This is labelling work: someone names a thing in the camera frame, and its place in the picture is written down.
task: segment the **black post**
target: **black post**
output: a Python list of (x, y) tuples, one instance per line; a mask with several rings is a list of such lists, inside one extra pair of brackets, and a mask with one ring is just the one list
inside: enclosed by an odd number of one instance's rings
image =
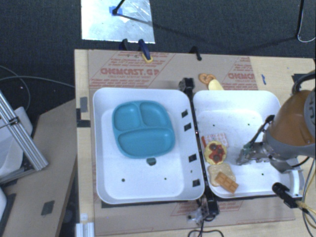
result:
[(112, 11), (113, 15), (117, 15), (119, 8), (121, 7), (121, 5), (125, 2), (125, 0), (121, 0), (118, 4), (118, 6)]
[(300, 4), (300, 13), (299, 13), (299, 16), (298, 16), (296, 36), (299, 35), (300, 30), (301, 30), (301, 24), (302, 24), (302, 19), (303, 19), (304, 1), (305, 0), (301, 0), (301, 4)]

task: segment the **blue mark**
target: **blue mark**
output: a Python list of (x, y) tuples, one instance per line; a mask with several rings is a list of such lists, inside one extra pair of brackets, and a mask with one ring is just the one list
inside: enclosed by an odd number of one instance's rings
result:
[(265, 76), (263, 74), (261, 74), (261, 77), (262, 77), (263, 84), (267, 85)]
[[(112, 11), (113, 11), (115, 8), (116, 8), (116, 6), (110, 6), (110, 7), (109, 7), (109, 12), (111, 13), (112, 16), (114, 16), (114, 15), (112, 14)], [(123, 9), (122, 9), (122, 8), (119, 8), (119, 9), (118, 9), (118, 14), (123, 15)]]

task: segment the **metal plate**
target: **metal plate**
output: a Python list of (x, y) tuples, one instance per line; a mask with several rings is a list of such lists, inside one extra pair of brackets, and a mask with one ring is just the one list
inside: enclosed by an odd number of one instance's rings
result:
[(82, 39), (155, 43), (149, 0), (126, 0), (113, 16), (120, 1), (81, 0)]

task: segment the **toy pizza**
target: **toy pizza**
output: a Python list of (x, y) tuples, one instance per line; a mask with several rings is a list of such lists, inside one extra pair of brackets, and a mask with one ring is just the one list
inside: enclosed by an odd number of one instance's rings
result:
[(219, 141), (211, 141), (204, 151), (205, 160), (211, 165), (222, 164), (227, 155), (226, 147)]

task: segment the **blue plate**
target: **blue plate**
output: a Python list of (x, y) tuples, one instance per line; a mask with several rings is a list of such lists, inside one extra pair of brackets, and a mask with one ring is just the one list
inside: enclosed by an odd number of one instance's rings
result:
[(127, 157), (157, 157), (174, 147), (170, 118), (166, 109), (157, 102), (121, 104), (113, 111), (112, 123), (117, 146)]

